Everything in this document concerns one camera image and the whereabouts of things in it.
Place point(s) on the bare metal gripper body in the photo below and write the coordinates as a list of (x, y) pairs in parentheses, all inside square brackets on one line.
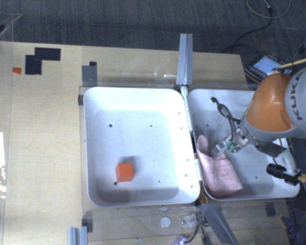
[(236, 142)]

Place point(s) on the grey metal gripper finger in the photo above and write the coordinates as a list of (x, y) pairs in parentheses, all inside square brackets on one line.
[(221, 145), (215, 152)]

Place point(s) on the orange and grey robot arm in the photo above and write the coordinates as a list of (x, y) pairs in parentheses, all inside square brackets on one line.
[(270, 106)]

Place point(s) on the pink cloth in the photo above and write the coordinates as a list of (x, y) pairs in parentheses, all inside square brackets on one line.
[(219, 175)]

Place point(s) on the white plastic tray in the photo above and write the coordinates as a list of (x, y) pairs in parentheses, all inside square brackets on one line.
[(140, 139), (250, 170)]

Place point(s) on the orange cube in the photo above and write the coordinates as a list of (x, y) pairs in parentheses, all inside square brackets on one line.
[(125, 172)]

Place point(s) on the black cylinder on white bracket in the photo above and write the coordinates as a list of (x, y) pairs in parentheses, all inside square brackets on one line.
[(280, 172)]

